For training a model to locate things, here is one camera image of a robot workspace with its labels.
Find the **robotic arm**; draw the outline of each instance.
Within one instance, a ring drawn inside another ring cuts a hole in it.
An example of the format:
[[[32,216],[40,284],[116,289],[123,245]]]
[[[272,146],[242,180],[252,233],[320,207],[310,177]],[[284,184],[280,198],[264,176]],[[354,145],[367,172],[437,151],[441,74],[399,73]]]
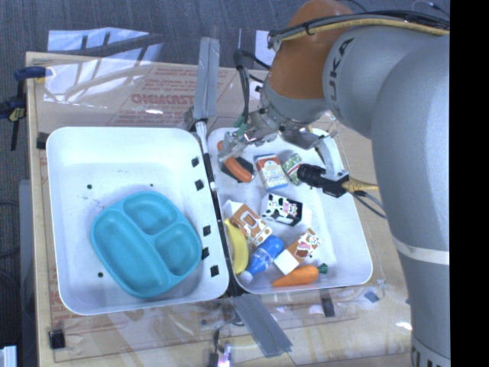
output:
[[[410,298],[412,365],[445,367],[451,364],[449,23],[412,15],[353,15],[334,0],[306,3],[285,31],[270,32],[277,54],[259,109],[226,134],[219,162],[236,170],[232,162],[247,145],[278,135],[327,152],[332,139],[307,129],[327,110],[371,139]],[[326,165],[328,179],[337,178],[336,167],[334,160]]]

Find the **gray carpet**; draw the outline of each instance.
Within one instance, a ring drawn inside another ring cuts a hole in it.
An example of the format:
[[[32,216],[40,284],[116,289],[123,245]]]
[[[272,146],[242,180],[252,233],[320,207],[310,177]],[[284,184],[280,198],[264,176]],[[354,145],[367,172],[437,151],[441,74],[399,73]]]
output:
[[[217,37],[221,65],[232,67],[238,43],[254,49],[254,31],[284,28],[308,0],[0,0],[0,102],[15,95],[13,72],[24,66],[27,51],[46,51],[49,30],[126,28],[162,34],[161,60],[196,63],[197,48],[188,40]],[[354,12],[411,10],[448,19],[450,0],[343,0]],[[434,9],[426,2],[435,3]],[[10,150],[13,124],[0,120],[0,348],[21,348],[18,186],[28,179],[26,120],[18,145]]]

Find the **white plastic tray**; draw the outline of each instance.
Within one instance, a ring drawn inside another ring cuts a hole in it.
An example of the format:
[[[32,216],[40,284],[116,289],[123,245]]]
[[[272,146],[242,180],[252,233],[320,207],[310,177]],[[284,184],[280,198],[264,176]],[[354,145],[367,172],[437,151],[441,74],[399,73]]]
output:
[[[229,273],[206,170],[199,143],[189,132],[60,128],[47,140],[47,164],[58,286],[67,308],[92,315],[211,300],[225,293]],[[185,215],[209,255],[176,287],[141,299],[105,270],[89,231],[104,208],[147,190],[163,194]]]
[[[215,185],[218,188],[221,208],[226,201],[247,204],[256,214],[260,214],[261,200],[267,194],[259,175],[255,175],[250,183],[239,183],[219,170],[217,161],[217,143],[224,138],[225,132],[231,128],[220,128],[209,135],[208,145],[215,175]],[[318,135],[326,135],[324,131],[315,129]],[[304,151],[277,138],[272,142],[256,147],[249,145],[242,158],[253,163],[255,155],[276,154],[279,159],[287,158],[297,153],[303,163],[321,164],[319,156],[314,150]],[[273,190],[274,193],[300,201],[312,210],[311,224],[297,224],[288,226],[283,223],[267,221],[274,231],[273,234],[282,238],[284,245],[288,246],[299,234],[310,226],[321,238],[322,244],[313,252],[312,257],[303,263],[320,265],[323,262],[329,267],[328,274],[320,274],[318,281],[292,287],[272,287],[271,282],[280,276],[281,272],[273,264],[264,272],[257,274],[253,281],[242,284],[243,289],[254,294],[267,294],[281,291],[304,291],[320,288],[345,287],[363,284],[372,274],[372,261],[365,241],[358,212],[351,194],[346,193],[339,198],[324,194],[319,188],[311,188],[302,183],[299,186],[289,182],[287,187]]]

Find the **clear plastic sheet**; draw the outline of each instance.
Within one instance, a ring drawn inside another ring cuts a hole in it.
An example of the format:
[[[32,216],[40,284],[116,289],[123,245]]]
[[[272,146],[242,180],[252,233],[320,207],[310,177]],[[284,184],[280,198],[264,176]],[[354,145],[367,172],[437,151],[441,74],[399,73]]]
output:
[[[106,33],[100,31],[96,35],[99,41],[105,39],[103,34]],[[77,34],[78,41],[73,43],[90,45],[91,40],[83,40],[83,35]],[[130,35],[133,41],[141,36],[135,32]],[[63,40],[59,34],[55,38]],[[197,61],[199,40],[188,40],[187,45],[180,46],[193,47]],[[40,201],[44,205],[45,241],[42,242],[45,245],[41,245],[41,250],[45,249],[46,258],[38,261],[46,266],[43,269],[47,270],[45,292],[49,295],[38,301],[49,318],[38,319],[45,329],[49,326],[50,332],[62,333],[65,346],[44,347],[41,354],[52,352],[54,362],[68,365],[207,366],[209,354],[216,351],[216,345],[220,355],[228,345],[235,364],[277,366],[410,351],[410,309],[397,253],[387,223],[362,206],[358,206],[358,213],[374,263],[373,275],[367,283],[259,296],[293,344],[291,352],[276,358],[264,357],[236,313],[232,299],[226,295],[201,303],[86,317],[67,310],[57,291],[47,161],[42,149],[46,137],[63,126],[188,129],[197,66],[160,62],[158,59],[164,59],[156,52],[154,57],[159,57],[149,61],[135,60],[133,54],[102,56],[102,50],[101,57],[91,57],[89,52],[74,56],[76,53],[62,51],[66,45],[59,42],[50,47],[57,53],[28,54],[28,61],[33,65],[46,67],[52,73],[34,80],[29,92],[31,143],[37,141],[39,148],[38,163],[31,166],[38,168]],[[253,74],[263,76],[264,72]],[[241,109],[241,87],[234,69],[219,69],[217,99],[218,115],[209,120],[209,131],[232,126]],[[256,105],[257,98],[252,96],[250,107]],[[316,126],[325,131],[336,130],[338,146],[352,175],[374,182],[367,140],[340,125],[328,113]]]

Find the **tape strip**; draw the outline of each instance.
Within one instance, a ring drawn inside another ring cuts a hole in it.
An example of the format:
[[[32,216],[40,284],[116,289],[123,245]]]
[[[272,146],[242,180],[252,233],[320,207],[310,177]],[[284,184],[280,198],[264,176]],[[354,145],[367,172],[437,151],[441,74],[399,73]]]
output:
[[[450,265],[450,252],[410,246],[401,242],[399,239],[396,239],[394,236],[392,239],[397,251],[406,257],[418,261],[429,262],[431,264]]]

